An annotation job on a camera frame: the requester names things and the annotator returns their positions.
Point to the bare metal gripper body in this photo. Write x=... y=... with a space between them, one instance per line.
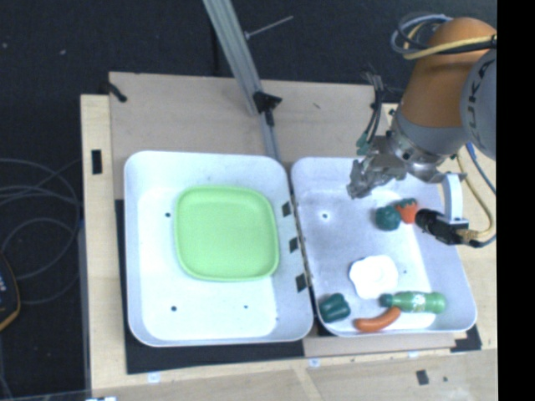
x=390 y=163

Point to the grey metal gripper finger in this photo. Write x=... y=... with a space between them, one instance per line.
x=355 y=184
x=371 y=182

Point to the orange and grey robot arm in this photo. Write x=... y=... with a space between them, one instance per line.
x=439 y=90

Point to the dark green broccoli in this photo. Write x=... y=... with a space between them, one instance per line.
x=387 y=218

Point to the red strawberry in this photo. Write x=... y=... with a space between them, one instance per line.
x=407 y=212

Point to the white plastic tray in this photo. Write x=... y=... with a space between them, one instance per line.
x=347 y=240
x=209 y=311

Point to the thin black rod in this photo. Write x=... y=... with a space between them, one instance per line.
x=302 y=240

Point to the white fried egg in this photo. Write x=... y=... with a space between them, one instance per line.
x=372 y=276

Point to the green bell pepper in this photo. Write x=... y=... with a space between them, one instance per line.
x=334 y=308

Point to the green bottle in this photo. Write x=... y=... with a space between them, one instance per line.
x=416 y=302

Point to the green plate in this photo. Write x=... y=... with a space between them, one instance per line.
x=225 y=234

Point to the orange sausage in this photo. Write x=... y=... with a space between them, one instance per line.
x=376 y=322

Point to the brown cardboard board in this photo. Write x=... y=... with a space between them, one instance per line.
x=188 y=115

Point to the black cylinder on white bracket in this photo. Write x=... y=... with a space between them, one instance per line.
x=439 y=226

